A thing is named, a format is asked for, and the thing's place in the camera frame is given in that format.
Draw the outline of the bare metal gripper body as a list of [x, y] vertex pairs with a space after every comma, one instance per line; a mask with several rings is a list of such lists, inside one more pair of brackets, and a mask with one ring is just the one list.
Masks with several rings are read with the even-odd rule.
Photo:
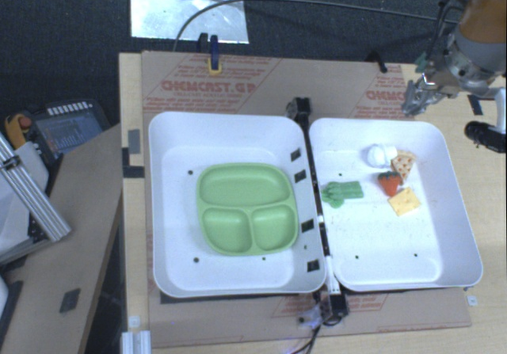
[[454, 98], [460, 92], [494, 99], [498, 88], [495, 73], [484, 70], [462, 54], [442, 54], [429, 62], [422, 73], [421, 88], [436, 99]]

